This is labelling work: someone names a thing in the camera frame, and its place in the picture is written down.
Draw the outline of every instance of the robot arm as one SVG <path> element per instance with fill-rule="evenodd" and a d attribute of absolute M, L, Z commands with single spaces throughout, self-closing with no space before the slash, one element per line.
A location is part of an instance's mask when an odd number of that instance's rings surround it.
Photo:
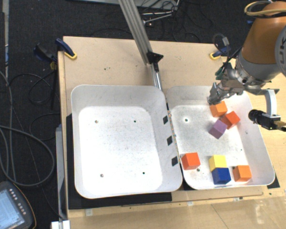
<path fill-rule="evenodd" d="M 268 3 L 262 11 L 251 12 L 258 4 Z M 246 6 L 245 13 L 256 17 L 245 43 L 236 57 L 235 67 L 225 63 L 217 72 L 219 83 L 213 83 L 209 104 L 240 95 L 243 91 L 264 95 L 267 113 L 252 110 L 249 118 L 268 130 L 286 131 L 286 123 L 276 114 L 276 93 L 279 89 L 262 89 L 279 73 L 286 77 L 286 2 L 259 1 Z"/>

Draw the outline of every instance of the white tray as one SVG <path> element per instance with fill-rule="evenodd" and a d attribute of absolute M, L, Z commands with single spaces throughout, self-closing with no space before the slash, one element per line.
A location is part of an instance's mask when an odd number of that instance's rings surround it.
<path fill-rule="evenodd" d="M 182 183 L 165 96 L 154 86 L 71 93 L 75 187 L 85 198 L 171 192 Z"/>
<path fill-rule="evenodd" d="M 201 162 L 198 170 L 183 170 L 187 184 L 194 189 L 271 184 L 275 173 L 259 127 L 248 118 L 252 106 L 247 93 L 224 99 L 228 113 L 235 111 L 241 121 L 216 139 L 208 133 L 218 119 L 211 115 L 206 99 L 210 89 L 210 86 L 176 86 L 166 96 L 180 157 L 197 152 Z M 226 185 L 214 185 L 208 162 L 213 155 L 226 157 L 231 176 Z M 252 178 L 247 183 L 234 181 L 232 170 L 237 165 L 250 166 Z"/>

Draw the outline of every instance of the metal pole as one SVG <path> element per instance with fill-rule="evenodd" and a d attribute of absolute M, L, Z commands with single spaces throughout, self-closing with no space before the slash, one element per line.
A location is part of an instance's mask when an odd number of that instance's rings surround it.
<path fill-rule="evenodd" d="M 147 53 L 153 52 L 153 50 L 148 40 L 146 30 L 143 21 L 141 20 L 139 11 L 133 0 L 118 1 L 126 18 L 129 29 L 132 32 L 133 38 L 137 44 L 144 64 L 149 64 Z M 153 64 L 151 64 L 151 70 L 154 86 L 158 87 L 162 91 L 163 89 L 160 73 L 155 71 Z"/>

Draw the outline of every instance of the wooden block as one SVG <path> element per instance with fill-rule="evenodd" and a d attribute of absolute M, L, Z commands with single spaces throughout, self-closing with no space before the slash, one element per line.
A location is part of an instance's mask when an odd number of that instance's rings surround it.
<path fill-rule="evenodd" d="M 210 171 L 216 168 L 227 168 L 227 162 L 224 155 L 213 155 L 209 159 Z"/>
<path fill-rule="evenodd" d="M 213 117 L 223 116 L 228 111 L 224 101 L 216 105 L 210 105 L 210 110 Z"/>
<path fill-rule="evenodd" d="M 233 169 L 233 176 L 236 182 L 244 182 L 251 179 L 250 166 L 236 166 Z"/>
<path fill-rule="evenodd" d="M 229 168 L 216 168 L 212 171 L 213 182 L 215 185 L 224 185 L 231 181 Z"/>
<path fill-rule="evenodd" d="M 230 129 L 240 121 L 240 118 L 234 111 L 232 111 L 222 117 L 221 121 L 227 125 L 227 129 Z"/>
<path fill-rule="evenodd" d="M 227 125 L 223 123 L 221 120 L 217 120 L 215 124 L 212 126 L 211 130 L 209 130 L 209 133 L 219 139 L 226 131 Z"/>
<path fill-rule="evenodd" d="M 187 153 L 181 158 L 181 160 L 184 170 L 196 169 L 200 166 L 198 153 Z"/>

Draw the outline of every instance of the screen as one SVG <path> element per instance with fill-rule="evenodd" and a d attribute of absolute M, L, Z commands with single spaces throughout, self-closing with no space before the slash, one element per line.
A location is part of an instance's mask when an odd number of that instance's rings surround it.
<path fill-rule="evenodd" d="M 0 192 L 0 229 L 12 229 L 24 223 L 21 213 L 16 209 L 8 191 Z"/>

